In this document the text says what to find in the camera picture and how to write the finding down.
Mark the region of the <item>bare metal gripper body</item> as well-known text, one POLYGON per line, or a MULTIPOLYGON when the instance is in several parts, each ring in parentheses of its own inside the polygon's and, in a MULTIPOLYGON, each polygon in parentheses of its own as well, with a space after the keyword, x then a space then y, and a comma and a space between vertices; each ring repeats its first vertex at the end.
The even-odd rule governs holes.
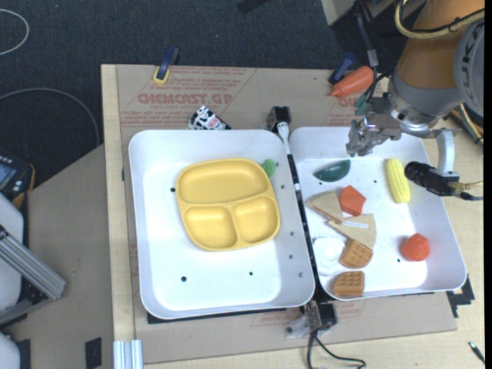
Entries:
POLYGON ((427 138, 437 119, 418 111, 400 98, 373 98, 362 118, 362 132, 376 138, 398 140, 402 134, 427 138))

